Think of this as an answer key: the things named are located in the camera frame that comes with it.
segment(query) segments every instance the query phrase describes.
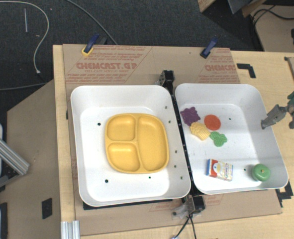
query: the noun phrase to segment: yellow plate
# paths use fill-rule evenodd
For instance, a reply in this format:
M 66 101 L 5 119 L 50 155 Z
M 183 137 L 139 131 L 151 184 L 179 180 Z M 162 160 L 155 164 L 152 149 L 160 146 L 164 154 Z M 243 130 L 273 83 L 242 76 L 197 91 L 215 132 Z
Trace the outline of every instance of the yellow plate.
M 148 114 L 112 116 L 105 127 L 105 147 L 110 165 L 119 172 L 154 173 L 169 161 L 165 127 Z

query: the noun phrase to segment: blue clamp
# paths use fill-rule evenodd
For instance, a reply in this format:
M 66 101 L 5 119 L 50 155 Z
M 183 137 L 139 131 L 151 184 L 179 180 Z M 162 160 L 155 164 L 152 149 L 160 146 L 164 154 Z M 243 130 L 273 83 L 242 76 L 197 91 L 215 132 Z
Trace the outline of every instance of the blue clamp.
M 84 47 L 82 49 L 82 54 L 85 56 L 85 57 L 88 57 L 91 52 L 93 51 L 94 47 L 93 45 L 96 43 L 97 39 L 99 38 L 99 34 L 94 34 L 92 36 L 92 38 L 89 40 L 88 44 L 86 45 L 86 47 Z
M 217 38 L 215 37 L 210 41 L 209 45 L 201 52 L 200 56 L 203 58 L 207 58 L 208 55 L 211 53 L 211 49 L 214 48 L 216 43 L 217 43 Z

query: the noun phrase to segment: green round object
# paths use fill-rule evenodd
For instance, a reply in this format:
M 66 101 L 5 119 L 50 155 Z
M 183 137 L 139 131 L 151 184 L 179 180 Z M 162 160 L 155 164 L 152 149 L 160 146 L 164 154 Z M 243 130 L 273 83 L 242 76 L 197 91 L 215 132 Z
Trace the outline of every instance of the green round object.
M 252 176 L 257 181 L 267 181 L 271 176 L 271 171 L 266 165 L 257 164 L 252 169 Z

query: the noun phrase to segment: red disc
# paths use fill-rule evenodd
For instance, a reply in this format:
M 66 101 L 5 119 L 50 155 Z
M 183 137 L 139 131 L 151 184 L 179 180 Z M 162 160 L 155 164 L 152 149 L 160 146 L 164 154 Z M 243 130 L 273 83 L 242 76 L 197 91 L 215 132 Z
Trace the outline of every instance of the red disc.
M 204 124 L 206 127 L 210 130 L 218 130 L 221 127 L 221 121 L 220 119 L 215 115 L 207 115 L 204 118 Z

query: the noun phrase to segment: black floor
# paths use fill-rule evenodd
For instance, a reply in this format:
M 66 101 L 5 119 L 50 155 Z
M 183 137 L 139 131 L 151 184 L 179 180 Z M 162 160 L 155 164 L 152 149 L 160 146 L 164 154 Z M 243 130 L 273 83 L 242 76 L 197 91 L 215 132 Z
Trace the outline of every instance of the black floor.
M 15 0 L 42 8 L 49 17 L 48 35 L 33 54 L 46 30 L 46 19 L 27 4 L 0 3 L 0 88 L 41 84 L 53 78 L 52 45 L 85 44 L 104 31 L 88 15 L 65 0 Z M 218 47 L 261 50 L 252 22 L 239 11 L 232 14 L 227 0 L 217 0 L 200 13 L 197 0 L 72 0 L 90 12 L 122 45 L 204 47 L 218 37 Z M 294 0 L 268 0 L 267 4 L 294 6 Z M 24 9 L 28 32 L 25 31 Z M 107 44 L 113 44 L 109 38 Z M 40 86 L 0 91 L 1 117 Z

